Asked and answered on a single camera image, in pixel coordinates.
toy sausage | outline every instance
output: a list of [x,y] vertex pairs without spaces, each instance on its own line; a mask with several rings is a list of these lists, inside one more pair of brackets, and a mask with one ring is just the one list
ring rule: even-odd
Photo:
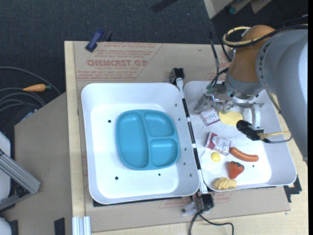
[[247,162],[256,162],[259,160],[259,156],[258,155],[250,155],[250,154],[246,154],[240,150],[238,150],[236,147],[231,147],[229,149],[230,154],[232,154],[233,156],[235,156],[237,159],[241,159],[243,161],[247,161]]

white tray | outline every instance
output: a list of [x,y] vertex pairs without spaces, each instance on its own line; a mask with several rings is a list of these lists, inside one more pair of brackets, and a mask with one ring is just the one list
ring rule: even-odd
[[[197,166],[178,88],[169,83],[95,83],[82,91],[89,191],[101,204],[189,196],[199,188]],[[177,129],[180,155],[167,168],[135,170],[120,160],[115,140],[118,116],[158,110]]]
[[[219,191],[214,187],[214,182],[220,177],[228,178],[227,162],[240,162],[245,170],[236,178],[237,187],[235,189],[272,187],[279,185],[292,184],[296,179],[296,170],[287,144],[275,143],[269,144],[262,141],[252,141],[243,133],[239,132],[236,126],[230,126],[221,121],[206,126],[199,114],[195,114],[194,108],[199,102],[201,96],[206,93],[207,81],[191,81],[184,86],[185,98],[190,113],[190,119],[193,126],[196,146],[200,158],[202,176],[205,184],[212,190]],[[281,132],[281,127],[275,112],[275,108],[265,91],[251,101],[251,103],[262,103],[261,126],[265,133]],[[244,109],[241,112],[244,120],[252,123],[251,110]],[[257,154],[257,162],[244,162],[236,159],[230,153],[224,157],[224,162],[220,164],[221,171],[216,173],[216,168],[212,167],[209,161],[208,148],[204,147],[207,133],[213,132],[223,138],[231,141],[231,146],[238,148],[249,154]],[[272,141],[284,140],[283,135],[272,136]]]

black floor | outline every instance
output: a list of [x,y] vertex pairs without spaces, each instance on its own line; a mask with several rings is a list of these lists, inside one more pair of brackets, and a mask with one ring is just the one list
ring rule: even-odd
[[[0,0],[0,66],[30,71],[63,93],[64,41],[89,41],[97,28],[112,32],[111,41],[209,44],[215,29],[223,35],[237,26],[307,23],[308,0],[273,0],[257,14],[247,5],[236,15],[222,11],[212,20],[203,0]],[[21,110],[3,97],[42,80],[19,70],[0,68],[0,129]],[[48,103],[55,90],[40,94]],[[24,95],[10,99],[40,104]]]

toy egg yolk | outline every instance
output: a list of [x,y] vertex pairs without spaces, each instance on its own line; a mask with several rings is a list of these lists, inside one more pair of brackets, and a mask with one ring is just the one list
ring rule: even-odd
[[221,156],[220,156],[220,154],[218,152],[212,152],[211,153],[211,159],[214,162],[218,162],[221,159]]

blue plate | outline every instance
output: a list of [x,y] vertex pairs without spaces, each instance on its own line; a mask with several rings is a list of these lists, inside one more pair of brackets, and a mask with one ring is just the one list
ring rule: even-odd
[[136,170],[165,168],[179,157],[174,122],[161,111],[122,113],[116,122],[116,145],[123,164]]

